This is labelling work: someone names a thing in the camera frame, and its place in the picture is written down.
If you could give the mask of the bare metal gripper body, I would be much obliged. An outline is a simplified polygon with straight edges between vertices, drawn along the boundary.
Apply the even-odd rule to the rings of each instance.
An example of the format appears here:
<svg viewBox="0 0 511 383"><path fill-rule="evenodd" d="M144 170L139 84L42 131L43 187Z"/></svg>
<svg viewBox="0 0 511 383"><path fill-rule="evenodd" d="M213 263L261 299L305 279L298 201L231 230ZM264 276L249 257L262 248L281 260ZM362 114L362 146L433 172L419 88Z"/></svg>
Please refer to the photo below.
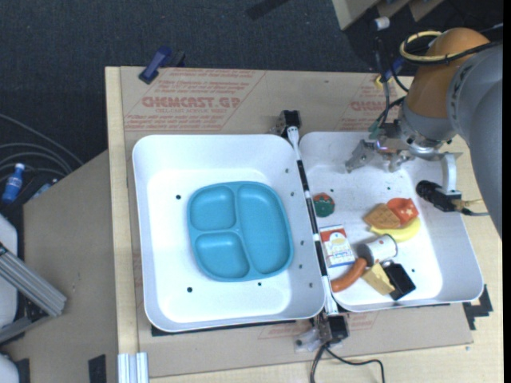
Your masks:
<svg viewBox="0 0 511 383"><path fill-rule="evenodd" d="M380 154L407 160L415 157L434 160L446 143L424 136L404 120L375 125L370 131L370 139L375 142L374 150Z"/></svg>

